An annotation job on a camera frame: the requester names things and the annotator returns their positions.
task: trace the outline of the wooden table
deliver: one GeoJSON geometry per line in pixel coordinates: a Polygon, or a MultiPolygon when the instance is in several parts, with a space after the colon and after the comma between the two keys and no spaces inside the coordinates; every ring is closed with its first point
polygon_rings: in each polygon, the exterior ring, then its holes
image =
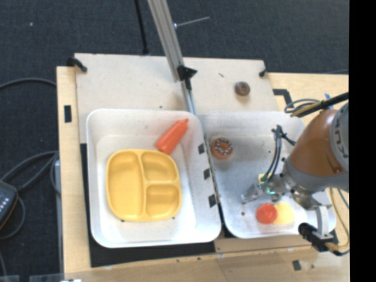
{"type": "MultiPolygon", "coordinates": [[[[323,99],[348,91],[347,75],[312,75],[295,73],[268,73],[273,89],[287,89],[292,100],[300,98],[323,99]]],[[[348,281],[350,256],[336,257],[330,253],[317,253],[304,240],[296,237],[257,239],[252,241],[216,240],[216,253],[203,256],[147,260],[106,267],[90,267],[88,227],[82,181],[79,147],[79,128],[76,95],[76,69],[57,68],[59,151],[62,185],[62,239],[63,271],[66,278],[83,281],[348,281]],[[64,106],[70,105],[72,121],[65,123],[64,106]]],[[[278,107],[286,105],[276,96],[278,107]]],[[[303,118],[309,122],[314,115],[303,118]]],[[[340,213],[349,227],[347,208],[340,203],[340,213]]],[[[347,236],[340,223],[336,232],[340,243],[347,236]]]]}

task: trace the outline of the orange bottle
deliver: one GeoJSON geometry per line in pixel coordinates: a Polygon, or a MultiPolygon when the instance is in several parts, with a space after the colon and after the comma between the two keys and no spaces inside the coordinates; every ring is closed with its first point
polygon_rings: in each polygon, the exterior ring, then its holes
{"type": "Polygon", "coordinates": [[[177,121],[170,129],[163,134],[155,146],[168,155],[175,149],[188,129],[188,119],[177,121]]]}

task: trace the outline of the black bracket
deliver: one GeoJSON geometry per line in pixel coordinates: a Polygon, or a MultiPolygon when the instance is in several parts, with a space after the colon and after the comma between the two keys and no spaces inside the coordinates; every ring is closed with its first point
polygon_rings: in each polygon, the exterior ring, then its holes
{"type": "Polygon", "coordinates": [[[66,65],[68,67],[74,67],[77,66],[81,69],[82,72],[86,72],[88,69],[85,67],[78,59],[76,58],[68,58],[66,60],[66,65]]]}
{"type": "Polygon", "coordinates": [[[190,79],[197,73],[197,70],[180,65],[179,67],[177,67],[177,73],[179,74],[180,80],[185,81],[187,90],[192,90],[190,79]]]}

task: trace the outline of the black floor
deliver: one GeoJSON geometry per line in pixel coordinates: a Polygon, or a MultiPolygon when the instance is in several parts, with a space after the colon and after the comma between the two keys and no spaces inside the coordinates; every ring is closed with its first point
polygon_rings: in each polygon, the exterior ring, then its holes
{"type": "MultiPolygon", "coordinates": [[[[350,0],[167,1],[176,23],[210,17],[177,29],[183,56],[262,59],[269,72],[348,73],[350,0]]],[[[146,0],[140,6],[150,53],[163,55],[146,0]]],[[[133,0],[0,0],[0,87],[30,77],[55,82],[56,66],[75,52],[142,50],[133,0]]],[[[0,177],[30,156],[56,149],[56,89],[39,82],[0,88],[0,177]]],[[[6,182],[22,185],[47,161],[6,182]]],[[[28,281],[57,273],[56,200],[48,170],[20,196],[25,224],[0,240],[8,274],[28,281]]],[[[2,232],[21,217],[18,206],[2,232]]]]}

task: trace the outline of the toy donut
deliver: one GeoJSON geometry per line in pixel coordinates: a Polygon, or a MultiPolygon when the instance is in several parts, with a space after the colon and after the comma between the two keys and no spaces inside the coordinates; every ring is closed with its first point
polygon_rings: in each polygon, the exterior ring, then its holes
{"type": "Polygon", "coordinates": [[[217,138],[211,143],[210,151],[217,159],[228,159],[233,153],[233,145],[226,138],[217,138]]]}

